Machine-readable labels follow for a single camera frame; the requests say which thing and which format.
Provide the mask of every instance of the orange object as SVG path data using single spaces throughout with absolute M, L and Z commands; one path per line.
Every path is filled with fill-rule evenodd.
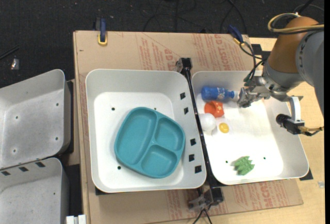
M 223 111 L 222 102 L 212 100 L 205 104 L 204 106 L 205 113 L 211 113 L 215 118 L 223 116 L 225 113 Z

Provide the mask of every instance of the plate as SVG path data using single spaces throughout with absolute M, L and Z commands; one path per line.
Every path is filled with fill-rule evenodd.
M 164 178 L 175 171 L 184 146 L 185 133 L 176 121 L 155 110 L 137 107 L 121 124 L 114 152 L 130 169 Z

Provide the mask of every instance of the black floor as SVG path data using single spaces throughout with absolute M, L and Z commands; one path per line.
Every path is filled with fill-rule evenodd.
M 74 78 L 72 33 L 92 30 L 103 17 L 107 30 L 227 33 L 229 24 L 251 37 L 275 37 L 267 29 L 275 15 L 309 0 L 0 0 L 0 88 L 60 68 Z M 324 22 L 324 0 L 301 15 Z M 14 59 L 19 69 L 12 70 Z

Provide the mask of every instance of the white tray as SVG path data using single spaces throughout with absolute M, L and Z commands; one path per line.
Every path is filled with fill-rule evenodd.
M 69 181 L 57 158 L 0 171 L 0 223 L 64 224 Z
M 0 169 L 65 151 L 71 96 L 62 70 L 0 89 Z
M 115 193 L 197 188 L 204 184 L 203 151 L 183 75 L 173 71 L 94 70 L 86 77 L 86 90 L 92 179 L 98 189 Z M 178 122 L 185 132 L 183 155 L 168 177 L 144 176 L 116 159 L 113 147 L 117 132 L 129 111 L 136 107 L 156 109 Z
M 204 113 L 201 97 L 203 86 L 224 87 L 239 91 L 249 71 L 197 72 L 192 77 L 198 113 Z M 303 177 L 309 165 L 298 135 L 292 135 L 277 122 L 278 114 L 290 115 L 285 102 L 274 98 L 239 108 L 233 100 L 223 104 L 224 116 L 216 118 L 217 127 L 204 133 L 210 165 L 215 178 L 226 185 Z M 225 122 L 229 133 L 218 125 Z M 234 163 L 250 156 L 254 169 L 245 176 L 237 175 Z

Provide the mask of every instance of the cardboard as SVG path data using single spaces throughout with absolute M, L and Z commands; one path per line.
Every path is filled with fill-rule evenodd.
M 197 209 L 188 209 L 188 201 L 197 198 L 195 190 L 96 194 L 90 168 L 86 75 L 96 68 L 174 70 L 175 63 L 180 57 L 191 58 L 193 73 L 215 70 L 250 70 L 253 66 L 252 58 L 240 50 L 239 45 L 233 41 L 230 35 L 144 32 L 108 32 L 107 34 L 108 44 L 100 46 L 97 43 L 96 31 L 74 32 L 82 199 L 87 222 L 92 224 L 152 223 L 179 220 L 175 223 L 188 223 L 182 219 L 194 219 L 199 213 Z M 324 142 L 319 140 L 317 144 L 322 146 Z M 314 146 L 313 151 L 320 152 L 320 148 Z M 324 179 L 324 174 L 319 173 L 318 176 L 320 179 Z M 292 179 L 225 186 L 222 188 L 225 201 L 212 207 L 209 215 L 216 216 L 216 222 L 213 220 L 213 223 L 222 223 L 219 220 L 220 216 L 230 213 L 303 205 L 299 185 L 301 184 L 297 180 Z M 309 190 L 312 189 L 312 185 L 304 184 L 304 188 L 306 187 Z M 318 194 L 318 203 L 309 204 L 309 208 L 318 213 L 320 221 L 323 219 L 322 213 L 324 212 L 322 194 L 322 192 Z M 307 208 L 297 209 L 300 223 L 304 219 L 308 219 L 304 216 L 307 214 L 306 212 Z M 260 223 L 267 221 L 267 223 L 274 223 L 276 218 L 281 218 L 276 213 L 270 220 L 269 213 L 264 214 L 263 217 L 260 214 L 245 214 L 251 216 L 251 222 L 238 214 L 235 215 L 237 223 L 257 223 L 257 220 L 260 220 Z

